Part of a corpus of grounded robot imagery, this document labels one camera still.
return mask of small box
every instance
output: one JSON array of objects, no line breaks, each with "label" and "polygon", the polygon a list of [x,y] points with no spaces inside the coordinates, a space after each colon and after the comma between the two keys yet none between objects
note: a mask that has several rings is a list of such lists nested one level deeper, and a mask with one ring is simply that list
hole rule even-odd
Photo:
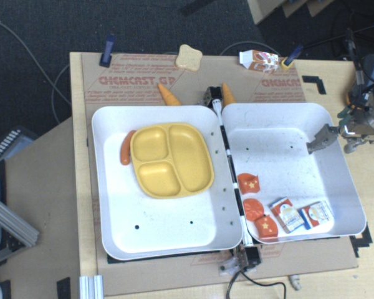
[{"label": "small box", "polygon": [[249,70],[271,74],[279,67],[279,56],[273,53],[250,50],[239,53],[239,63]]},{"label": "small box", "polygon": [[315,202],[299,210],[305,221],[305,228],[311,229],[333,219],[331,209],[325,201]]},{"label": "small box", "polygon": [[286,197],[271,205],[270,210],[288,234],[305,223],[297,209]]}]

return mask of black floor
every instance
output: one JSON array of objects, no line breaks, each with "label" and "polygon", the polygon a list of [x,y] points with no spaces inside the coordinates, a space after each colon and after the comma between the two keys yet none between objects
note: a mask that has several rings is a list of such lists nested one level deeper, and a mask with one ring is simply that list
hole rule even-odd
[{"label": "black floor", "polygon": [[[302,44],[301,59],[343,60],[342,38],[321,42],[350,27],[360,55],[374,54],[374,27],[361,31],[374,26],[374,0],[336,0],[315,17],[304,6],[286,19],[279,8],[257,26],[246,0],[0,0],[0,23],[0,136],[16,125],[37,135],[55,127],[47,77],[54,82],[64,69],[57,85],[70,100],[69,52],[102,52],[108,33],[117,37],[114,52],[162,54],[189,44],[219,55],[254,41],[283,56]],[[59,121],[71,114],[57,95],[54,108]]]}]

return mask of wooden table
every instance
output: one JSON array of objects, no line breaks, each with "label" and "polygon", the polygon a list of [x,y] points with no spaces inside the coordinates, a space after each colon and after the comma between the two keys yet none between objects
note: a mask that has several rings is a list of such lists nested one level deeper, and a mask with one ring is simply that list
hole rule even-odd
[{"label": "wooden table", "polygon": [[[296,60],[295,66],[301,79],[306,101],[325,107],[336,125],[338,123],[337,113],[345,106],[345,94],[352,87],[355,78],[353,64],[341,61]],[[86,146],[87,123],[81,53],[70,54],[70,71],[80,275],[92,277],[97,274],[98,267],[93,228],[89,154]],[[320,95],[314,84],[304,83],[302,75],[319,76],[324,82],[327,94]],[[339,140],[341,145],[345,144],[345,140],[341,138]],[[359,250],[358,268],[302,275],[300,276],[302,289],[298,292],[291,287],[287,277],[277,278],[277,280],[261,280],[261,282],[285,282],[288,298],[374,298],[374,145],[359,146],[355,153],[347,154],[345,157],[367,215],[373,243],[369,248]],[[227,284],[217,284],[111,298],[224,298],[226,289]],[[232,296],[235,298],[282,298],[282,287],[257,287],[249,282],[237,282],[233,286]]]}]

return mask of yellow plate compartment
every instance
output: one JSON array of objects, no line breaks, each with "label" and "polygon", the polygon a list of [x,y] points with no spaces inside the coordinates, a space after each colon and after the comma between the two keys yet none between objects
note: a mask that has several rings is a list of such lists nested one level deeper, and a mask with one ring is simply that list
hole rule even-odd
[{"label": "yellow plate compartment", "polygon": [[205,191],[214,172],[202,134],[187,123],[139,129],[130,144],[140,187],[155,198],[176,198]]}]

